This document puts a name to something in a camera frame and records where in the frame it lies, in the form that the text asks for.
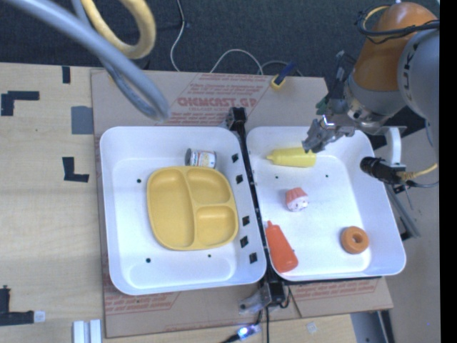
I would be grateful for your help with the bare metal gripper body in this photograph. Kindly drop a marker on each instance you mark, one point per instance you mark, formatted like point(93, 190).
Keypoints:
point(351, 120)

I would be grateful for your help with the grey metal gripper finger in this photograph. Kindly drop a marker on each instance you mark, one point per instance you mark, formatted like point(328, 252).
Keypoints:
point(325, 140)
point(311, 136)

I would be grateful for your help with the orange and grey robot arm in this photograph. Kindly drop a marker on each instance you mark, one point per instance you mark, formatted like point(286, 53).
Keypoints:
point(389, 59)

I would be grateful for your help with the yellow squeeze bottle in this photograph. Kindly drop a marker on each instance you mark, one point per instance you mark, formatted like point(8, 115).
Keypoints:
point(294, 157)

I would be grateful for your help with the pink and white toy sushi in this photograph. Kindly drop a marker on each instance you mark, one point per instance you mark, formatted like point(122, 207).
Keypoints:
point(297, 199)

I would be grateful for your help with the thin black rod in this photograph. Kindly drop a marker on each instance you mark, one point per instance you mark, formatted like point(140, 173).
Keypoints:
point(254, 195)

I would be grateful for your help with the white plastic tray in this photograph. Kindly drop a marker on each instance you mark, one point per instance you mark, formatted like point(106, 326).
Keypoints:
point(128, 227)
point(321, 227)

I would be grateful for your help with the orange doughnut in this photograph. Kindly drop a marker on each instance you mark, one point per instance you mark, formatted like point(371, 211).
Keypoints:
point(345, 239)

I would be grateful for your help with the small white labelled can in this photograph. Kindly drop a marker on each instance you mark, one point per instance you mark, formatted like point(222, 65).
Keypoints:
point(201, 158)

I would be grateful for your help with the orange squeeze bottle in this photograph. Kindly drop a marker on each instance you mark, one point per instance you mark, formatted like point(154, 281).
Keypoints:
point(280, 248)

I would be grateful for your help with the yellow divided plate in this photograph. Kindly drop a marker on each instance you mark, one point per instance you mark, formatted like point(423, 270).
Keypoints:
point(178, 209)

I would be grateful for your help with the brown cardboard board red print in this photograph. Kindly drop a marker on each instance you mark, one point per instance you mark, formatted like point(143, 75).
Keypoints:
point(200, 309)

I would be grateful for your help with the black cylinder on white bracket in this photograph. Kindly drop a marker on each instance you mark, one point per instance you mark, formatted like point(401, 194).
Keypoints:
point(380, 169)

